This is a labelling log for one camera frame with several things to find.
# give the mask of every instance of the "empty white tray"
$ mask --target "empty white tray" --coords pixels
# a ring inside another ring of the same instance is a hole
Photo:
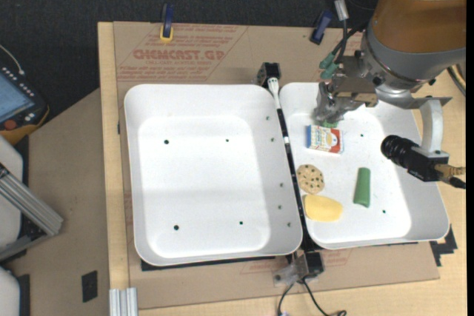
[[[297,250],[301,221],[268,91],[140,84],[124,110],[143,260],[168,266]]]
[[[381,142],[388,135],[421,143],[412,111],[379,102],[374,108],[348,112],[338,124],[343,153],[322,152],[306,148],[306,126],[315,123],[317,94],[317,83],[291,83],[280,92],[295,168],[302,164],[319,168],[325,181],[320,195],[344,207],[336,222],[306,218],[311,238],[321,247],[338,249],[444,237],[449,221],[438,186],[414,178],[381,153]],[[369,208],[353,203],[359,167],[370,169]]]

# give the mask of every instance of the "wooden edge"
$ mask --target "wooden edge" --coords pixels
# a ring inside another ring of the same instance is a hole
[[[117,127],[119,107],[113,23],[99,22],[98,35],[110,288],[126,289],[130,286],[130,274],[128,271],[120,135]]]

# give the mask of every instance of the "teal connector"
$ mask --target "teal connector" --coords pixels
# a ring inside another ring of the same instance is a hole
[[[338,67],[338,64],[331,62],[331,65],[329,65],[329,67],[321,73],[321,79],[331,79],[331,76],[333,76]]]
[[[323,59],[321,62],[319,62],[319,68],[320,69],[327,69],[332,62],[334,61],[334,57],[336,55],[329,53],[325,59]]]

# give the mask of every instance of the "blue clamp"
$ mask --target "blue clamp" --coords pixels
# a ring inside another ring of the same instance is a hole
[[[317,45],[320,45],[321,41],[323,41],[324,31],[326,30],[329,23],[333,20],[333,13],[329,10],[325,10],[321,12],[319,15],[318,22],[316,23],[316,28],[314,29],[313,33],[311,34],[310,41],[314,42]]]
[[[172,4],[166,4],[163,6],[161,12],[161,18],[163,19],[163,25],[160,28],[160,39],[165,42],[173,40],[173,12],[174,6]]]

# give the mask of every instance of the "yellow potato-shaped object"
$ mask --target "yellow potato-shaped object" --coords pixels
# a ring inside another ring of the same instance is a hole
[[[342,215],[342,204],[326,196],[305,195],[303,204],[306,216],[314,221],[337,221]]]

